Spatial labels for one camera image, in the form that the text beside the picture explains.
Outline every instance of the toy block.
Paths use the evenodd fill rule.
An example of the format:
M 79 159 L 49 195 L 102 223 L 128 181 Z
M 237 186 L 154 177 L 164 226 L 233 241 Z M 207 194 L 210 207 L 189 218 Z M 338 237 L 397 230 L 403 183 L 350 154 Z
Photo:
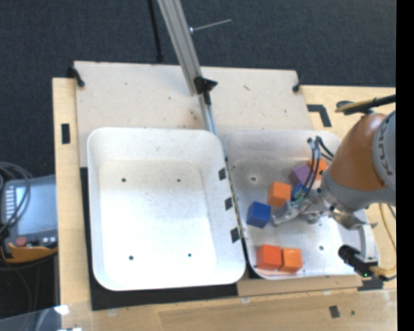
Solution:
M 253 202 L 248 208 L 247 224 L 264 228 L 270 221 L 271 207 L 265 203 Z
M 291 198 L 291 185 L 274 181 L 268 188 L 267 203 L 282 207 Z
M 308 160 L 307 162 L 308 167 L 311 167 L 311 159 Z M 327 164 L 325 163 L 325 161 L 321 158 L 319 160 L 319 165 L 317 167 L 317 176 L 316 176 L 316 180 L 321 180 L 322 179 L 322 175 L 320 174 L 321 172 L 325 172 L 326 169 L 328 168 Z
M 293 187 L 295 187 L 297 184 L 301 184 L 303 186 L 306 182 L 306 178 L 308 177 L 309 172 L 310 166 L 308 164 L 300 165 L 290 173 L 288 179 L 292 183 Z
M 282 248 L 282 264 L 279 271 L 295 273 L 302 267 L 302 253 L 296 248 Z
M 256 267 L 262 270 L 278 270 L 282 265 L 282 251 L 279 246 L 263 244 L 256 251 Z

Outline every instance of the aluminum rail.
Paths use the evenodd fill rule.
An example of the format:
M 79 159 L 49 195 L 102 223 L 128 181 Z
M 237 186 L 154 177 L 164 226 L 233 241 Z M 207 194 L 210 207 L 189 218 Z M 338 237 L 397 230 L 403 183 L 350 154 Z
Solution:
M 188 89 L 192 95 L 201 93 L 196 85 L 195 79 L 202 77 L 201 67 L 193 45 L 190 28 L 182 9 L 180 0 L 157 0 L 159 9 L 163 14 L 164 21 L 172 40 L 178 61 L 186 78 Z M 215 120 L 211 111 L 211 105 L 206 103 L 203 95 L 199 96 L 199 103 L 204 117 L 204 123 L 210 132 L 217 134 Z

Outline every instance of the wooden table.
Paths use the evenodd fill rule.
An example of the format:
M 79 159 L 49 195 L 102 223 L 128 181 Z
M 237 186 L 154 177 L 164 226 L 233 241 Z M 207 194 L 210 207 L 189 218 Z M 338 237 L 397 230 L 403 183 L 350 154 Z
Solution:
M 84 330 L 396 330 L 397 280 L 386 282 L 380 290 L 358 291 L 359 277 L 316 278 L 270 284 L 271 281 L 238 282 L 238 297 L 143 305 L 116 310 L 92 311 L 79 178 L 76 83 L 74 79 L 52 80 L 55 123 L 55 159 L 59 216 L 59 294 L 69 305 L 63 326 Z M 339 100 L 361 101 L 393 94 L 394 88 L 302 86 L 306 103 L 323 106 L 332 127 L 322 123 L 319 113 L 310 117 L 316 130 L 327 130 L 343 138 L 359 119 L 334 113 Z M 383 106 L 388 114 L 395 105 Z M 70 140 L 64 144 L 62 124 L 68 124 Z M 367 210 L 380 253 L 380 265 L 395 265 L 395 221 L 385 210 L 385 229 L 378 205 Z

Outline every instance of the plastic tray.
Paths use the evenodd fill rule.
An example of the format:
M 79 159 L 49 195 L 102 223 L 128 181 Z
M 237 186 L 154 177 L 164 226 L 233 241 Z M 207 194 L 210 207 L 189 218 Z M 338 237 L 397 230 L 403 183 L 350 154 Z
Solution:
M 103 287 L 220 285 L 243 275 L 224 151 L 213 134 L 97 129 L 88 138 L 88 178 L 92 264 Z
M 249 264 L 262 278 L 355 274 L 353 268 L 339 258 L 338 250 L 345 243 L 360 250 L 359 232 L 347 230 L 332 218 L 322 217 L 317 223 L 309 224 L 297 217 L 278 226 L 269 222 L 265 228 L 246 224 L 251 203 L 266 203 L 270 184 L 274 181 L 290 183 L 288 175 L 291 171 L 311 158 L 307 139 L 314 139 L 316 135 L 323 138 L 326 147 L 336 151 L 339 139 L 322 131 L 238 131 L 225 140 L 230 180 L 235 191 Z M 356 216 L 367 222 L 363 210 L 357 211 Z M 256 251 L 262 244 L 301 249 L 303 268 L 295 274 L 258 269 Z

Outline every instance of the purple cube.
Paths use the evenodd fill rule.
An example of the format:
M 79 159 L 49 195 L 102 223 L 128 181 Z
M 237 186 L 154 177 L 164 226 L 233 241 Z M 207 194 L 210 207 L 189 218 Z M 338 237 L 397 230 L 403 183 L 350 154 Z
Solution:
M 310 167 L 308 164 L 301 165 L 300 167 L 296 167 L 288 176 L 290 182 L 292 183 L 293 187 L 297 184 L 304 185 L 308 173 L 310 172 Z
M 264 228 L 270 221 L 271 207 L 265 203 L 253 202 L 248 208 L 247 224 Z

